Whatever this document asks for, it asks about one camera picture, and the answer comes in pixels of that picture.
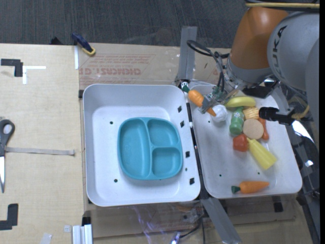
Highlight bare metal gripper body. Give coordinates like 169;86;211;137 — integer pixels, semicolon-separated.
212;78;246;105

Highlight orange carrot with green top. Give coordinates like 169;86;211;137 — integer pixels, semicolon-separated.
231;180;271;195
181;83;217;117

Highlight yellow banana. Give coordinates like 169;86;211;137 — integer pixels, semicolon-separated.
224;96;257;109

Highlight white crumpled ball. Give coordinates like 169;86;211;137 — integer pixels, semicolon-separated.
211;104;229;123

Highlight yellow ridged corn piece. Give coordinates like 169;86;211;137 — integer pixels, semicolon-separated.
243;106;261;120

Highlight green bottle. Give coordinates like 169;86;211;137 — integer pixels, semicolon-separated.
229;106;245;136

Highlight tan round biscuit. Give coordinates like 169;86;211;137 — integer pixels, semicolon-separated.
242;118;265;140

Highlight red pepper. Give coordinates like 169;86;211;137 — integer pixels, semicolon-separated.
232;134;249;153

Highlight orange sausage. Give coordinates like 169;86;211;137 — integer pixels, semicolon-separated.
258;117;270;141

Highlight white plastic tray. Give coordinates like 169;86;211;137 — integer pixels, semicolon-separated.
189;84;304;200
82;83;202;207

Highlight yellow squeeze bottle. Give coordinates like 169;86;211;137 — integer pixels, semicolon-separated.
246;137;278;171

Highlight blue divided plate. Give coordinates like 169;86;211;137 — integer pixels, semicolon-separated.
117;117;184;181

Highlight brown cardboard board red print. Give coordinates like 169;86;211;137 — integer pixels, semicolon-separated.
77;43;306;239

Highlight black cylinder on white bracket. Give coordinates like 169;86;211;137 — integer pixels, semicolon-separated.
258;85;297;126

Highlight grey handled scissors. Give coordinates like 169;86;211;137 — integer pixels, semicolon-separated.
0;119;16;194

